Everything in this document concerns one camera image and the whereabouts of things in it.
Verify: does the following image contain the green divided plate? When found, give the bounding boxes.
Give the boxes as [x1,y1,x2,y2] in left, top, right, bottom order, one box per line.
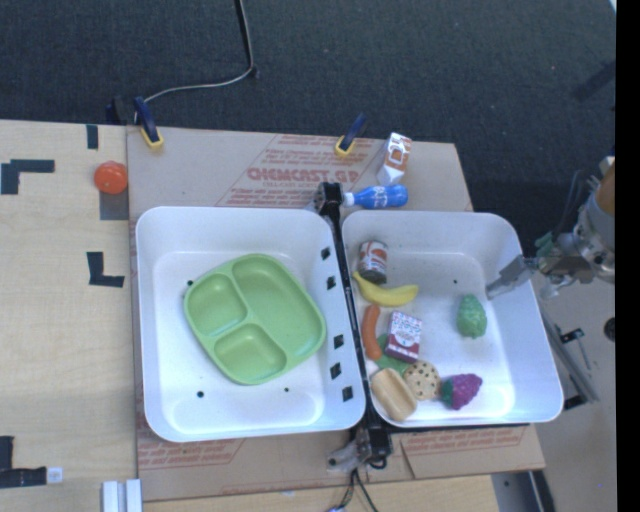
[182,252,328,387]

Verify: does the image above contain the purple grapes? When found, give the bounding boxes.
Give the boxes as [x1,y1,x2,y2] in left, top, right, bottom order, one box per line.
[439,372,484,412]

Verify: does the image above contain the white plastic tray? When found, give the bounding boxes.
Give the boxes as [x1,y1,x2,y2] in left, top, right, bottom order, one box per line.
[340,209,566,430]
[134,205,368,444]

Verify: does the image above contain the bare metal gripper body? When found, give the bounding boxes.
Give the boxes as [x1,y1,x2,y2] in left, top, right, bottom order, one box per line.
[532,230,617,287]

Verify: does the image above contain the yellow banana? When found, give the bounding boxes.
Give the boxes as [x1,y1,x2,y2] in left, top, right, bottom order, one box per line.
[351,270,421,308]

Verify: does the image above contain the red and white carton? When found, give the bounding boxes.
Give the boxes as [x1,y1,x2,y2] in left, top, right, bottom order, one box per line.
[383,310,424,365]

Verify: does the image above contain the tan chocolate chip biscuit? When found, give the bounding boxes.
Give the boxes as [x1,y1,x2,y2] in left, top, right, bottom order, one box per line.
[402,360,443,402]

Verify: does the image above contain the brown cardboard board, red print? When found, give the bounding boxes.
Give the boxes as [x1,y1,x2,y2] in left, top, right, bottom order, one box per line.
[124,124,547,502]

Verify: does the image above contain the blue and white bottle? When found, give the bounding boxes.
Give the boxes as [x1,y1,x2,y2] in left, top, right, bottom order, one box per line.
[342,183,410,211]

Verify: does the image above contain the green toy broccoli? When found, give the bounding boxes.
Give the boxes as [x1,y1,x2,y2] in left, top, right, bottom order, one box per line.
[455,293,489,340]

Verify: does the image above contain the red and white can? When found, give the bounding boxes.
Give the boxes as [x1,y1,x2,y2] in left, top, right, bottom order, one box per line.
[356,239,390,286]

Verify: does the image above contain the tan toy bread bun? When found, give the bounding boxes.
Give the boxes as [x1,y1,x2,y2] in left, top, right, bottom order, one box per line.
[369,367,419,423]

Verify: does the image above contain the thin black and white rod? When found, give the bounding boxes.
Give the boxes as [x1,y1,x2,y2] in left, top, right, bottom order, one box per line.
[325,199,387,432]

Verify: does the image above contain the green toy lettuce leaf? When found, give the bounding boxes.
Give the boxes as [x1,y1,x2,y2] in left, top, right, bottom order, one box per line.
[374,333,411,377]

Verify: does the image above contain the white and orange carton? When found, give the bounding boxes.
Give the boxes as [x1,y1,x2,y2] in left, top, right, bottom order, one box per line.
[375,131,414,187]

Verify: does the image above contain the orange toy tomato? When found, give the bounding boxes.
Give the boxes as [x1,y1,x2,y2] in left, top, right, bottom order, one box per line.
[93,160,130,196]

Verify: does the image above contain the orange sausage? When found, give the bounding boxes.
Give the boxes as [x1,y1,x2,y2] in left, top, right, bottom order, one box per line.
[361,303,384,362]

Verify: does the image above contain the black block with thin wires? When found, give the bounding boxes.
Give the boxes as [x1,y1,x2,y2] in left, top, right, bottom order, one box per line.
[313,180,347,217]
[348,425,395,462]

